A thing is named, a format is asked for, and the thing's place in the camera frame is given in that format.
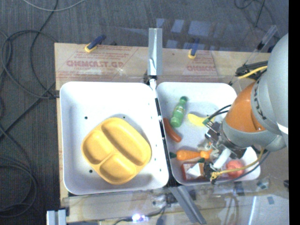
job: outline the red toy sausage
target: red toy sausage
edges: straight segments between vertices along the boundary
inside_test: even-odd
[[[167,118],[163,118],[163,122],[164,122],[165,131],[169,135],[169,137],[175,142],[179,143],[181,141],[181,137],[173,130],[169,120]]]

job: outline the toy carrot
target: toy carrot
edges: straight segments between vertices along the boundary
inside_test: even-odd
[[[181,150],[177,150],[176,154],[170,152],[170,157],[177,158],[177,160],[179,160],[179,161],[185,161],[185,160],[190,160],[190,159],[199,158],[199,157],[204,158],[204,159],[209,159],[211,151],[212,150],[209,150],[209,151],[202,150],[200,152],[196,152],[196,151],[181,149]]]

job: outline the green bottle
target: green bottle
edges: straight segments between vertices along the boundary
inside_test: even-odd
[[[186,112],[185,106],[186,106],[187,100],[188,100],[188,98],[186,96],[181,97],[179,100],[179,103],[174,108],[172,117],[170,119],[170,124],[173,128],[180,127],[180,125],[182,123],[182,119]]]

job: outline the yellow divided plate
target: yellow divided plate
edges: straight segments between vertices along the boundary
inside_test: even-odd
[[[94,170],[114,185],[133,179],[151,158],[148,142],[121,118],[97,125],[84,138],[81,151]]]

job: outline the yellow cable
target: yellow cable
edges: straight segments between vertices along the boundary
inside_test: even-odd
[[[258,72],[258,71],[260,71],[260,70],[266,69],[267,67],[268,67],[268,66],[262,66],[262,67],[259,67],[259,68],[257,68],[257,69],[252,70],[251,72],[249,72],[249,73],[247,73],[247,74],[245,74],[245,75],[239,76],[238,78],[241,79],[241,78],[249,77],[250,75],[252,75],[252,74],[254,74],[254,73],[256,73],[256,72]]]
[[[236,172],[236,171],[239,171],[239,170],[244,170],[244,169],[247,169],[251,166],[253,166],[255,163],[259,162],[259,160],[262,158],[262,155],[263,155],[263,151],[264,149],[261,150],[258,158],[256,161],[248,164],[247,166],[244,166],[244,167],[240,167],[240,168],[234,168],[234,169],[228,169],[228,170],[223,170],[223,171],[220,171],[220,172],[212,172],[211,173],[211,176],[210,176],[210,179],[213,180],[213,179],[216,179],[218,176],[220,176],[221,174],[223,173],[231,173],[231,172]]]

